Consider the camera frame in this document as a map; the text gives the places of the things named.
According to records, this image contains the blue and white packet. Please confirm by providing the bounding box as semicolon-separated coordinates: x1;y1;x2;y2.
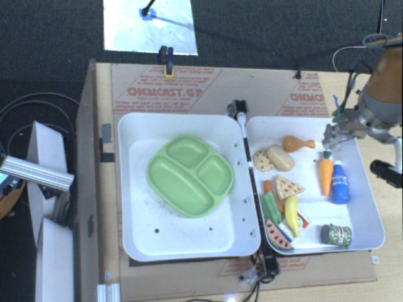
276;220;295;242

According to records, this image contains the beige toy bread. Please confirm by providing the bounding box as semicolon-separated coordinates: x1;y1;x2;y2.
266;145;296;172

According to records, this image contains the beige chocolate chip biscuit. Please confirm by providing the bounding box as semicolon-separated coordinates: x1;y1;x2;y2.
252;149;276;173

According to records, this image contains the toy watermelon slice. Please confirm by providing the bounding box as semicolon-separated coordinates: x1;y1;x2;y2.
264;218;295;252

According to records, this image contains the blue bottle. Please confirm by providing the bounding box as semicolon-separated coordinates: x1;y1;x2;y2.
331;160;351;205

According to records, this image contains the thin black and white rod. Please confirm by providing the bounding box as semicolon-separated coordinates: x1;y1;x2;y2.
237;112;270;259

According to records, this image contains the orange sausage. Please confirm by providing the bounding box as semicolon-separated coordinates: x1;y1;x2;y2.
263;179;286;215

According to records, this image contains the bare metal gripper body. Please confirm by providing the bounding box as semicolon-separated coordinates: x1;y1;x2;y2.
332;108;395;143

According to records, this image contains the green divided plate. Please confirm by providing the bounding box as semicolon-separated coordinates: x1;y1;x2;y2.
145;134;236;219

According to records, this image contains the brown toy chicken drumstick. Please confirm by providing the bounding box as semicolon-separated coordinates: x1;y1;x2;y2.
281;135;317;154

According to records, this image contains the black block with thin wires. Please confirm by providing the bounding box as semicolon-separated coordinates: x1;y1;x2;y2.
262;252;281;277
227;99;249;118

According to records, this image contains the white plastic tray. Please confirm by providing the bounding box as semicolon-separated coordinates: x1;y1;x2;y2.
117;111;263;262
245;115;387;256

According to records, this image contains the black cylinder on white bracket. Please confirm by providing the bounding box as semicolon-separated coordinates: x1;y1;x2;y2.
367;130;403;189

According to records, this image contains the toy pizza slice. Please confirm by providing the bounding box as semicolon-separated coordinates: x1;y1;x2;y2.
274;174;305;201

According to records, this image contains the green toy vegetable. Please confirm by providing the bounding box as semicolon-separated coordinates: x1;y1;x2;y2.
259;191;283;227

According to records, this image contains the brown cardboard board red print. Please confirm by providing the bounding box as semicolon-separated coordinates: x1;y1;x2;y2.
110;63;378;299

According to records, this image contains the yellow banana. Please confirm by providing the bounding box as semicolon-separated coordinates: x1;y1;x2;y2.
284;195;301;238

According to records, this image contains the orange carrot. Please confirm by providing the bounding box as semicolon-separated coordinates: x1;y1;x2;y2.
319;150;334;197

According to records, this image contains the green can with grey lid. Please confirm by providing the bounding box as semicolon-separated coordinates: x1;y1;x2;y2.
320;224;353;248

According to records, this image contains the red and white small carton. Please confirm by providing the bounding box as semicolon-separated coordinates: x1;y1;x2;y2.
296;209;311;231

